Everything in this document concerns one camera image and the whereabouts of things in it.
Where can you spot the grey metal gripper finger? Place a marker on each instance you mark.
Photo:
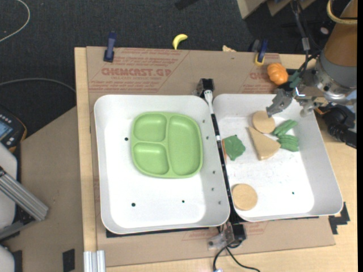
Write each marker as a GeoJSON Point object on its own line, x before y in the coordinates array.
{"type": "Point", "coordinates": [308, 105]}
{"type": "Point", "coordinates": [279, 102]}

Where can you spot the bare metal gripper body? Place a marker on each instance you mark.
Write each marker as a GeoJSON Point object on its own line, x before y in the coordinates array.
{"type": "Point", "coordinates": [330, 91]}

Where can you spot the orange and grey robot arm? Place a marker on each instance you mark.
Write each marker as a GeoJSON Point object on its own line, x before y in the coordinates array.
{"type": "Point", "coordinates": [341, 38]}

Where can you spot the green pea pod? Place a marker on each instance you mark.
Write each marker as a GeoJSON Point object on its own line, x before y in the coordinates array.
{"type": "Point", "coordinates": [285, 127]}
{"type": "Point", "coordinates": [289, 143]}

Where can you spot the tan round biscuit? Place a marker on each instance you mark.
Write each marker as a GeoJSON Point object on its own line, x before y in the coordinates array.
{"type": "Point", "coordinates": [262, 123]}
{"type": "Point", "coordinates": [244, 197]}

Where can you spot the orange pumpkin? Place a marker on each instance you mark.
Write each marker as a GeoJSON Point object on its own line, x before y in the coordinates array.
{"type": "Point", "coordinates": [277, 73]}

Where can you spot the tan wedge-shaped bread slice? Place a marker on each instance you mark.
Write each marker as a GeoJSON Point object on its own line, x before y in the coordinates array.
{"type": "Point", "coordinates": [265, 146]}

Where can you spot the green lettuce leaf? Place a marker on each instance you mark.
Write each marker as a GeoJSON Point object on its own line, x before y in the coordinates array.
{"type": "Point", "coordinates": [234, 147]}

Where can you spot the thin black and white rod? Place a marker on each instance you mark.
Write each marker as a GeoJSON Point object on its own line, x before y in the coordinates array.
{"type": "Point", "coordinates": [217, 135]}

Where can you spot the small beige crumpled piece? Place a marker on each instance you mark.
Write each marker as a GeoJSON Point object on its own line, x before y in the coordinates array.
{"type": "Point", "coordinates": [228, 48]}

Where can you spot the white plastic tray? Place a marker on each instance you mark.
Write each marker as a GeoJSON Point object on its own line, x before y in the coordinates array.
{"type": "Point", "coordinates": [280, 186]}
{"type": "Point", "coordinates": [158, 203]}

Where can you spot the brown cardboard board red print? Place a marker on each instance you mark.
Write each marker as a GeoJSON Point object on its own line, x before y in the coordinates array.
{"type": "Point", "coordinates": [181, 75]}

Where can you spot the green divided plate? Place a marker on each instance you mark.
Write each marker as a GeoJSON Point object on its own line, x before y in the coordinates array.
{"type": "Point", "coordinates": [181, 143]}

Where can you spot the yellow banana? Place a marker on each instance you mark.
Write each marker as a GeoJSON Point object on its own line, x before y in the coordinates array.
{"type": "Point", "coordinates": [178, 40]}

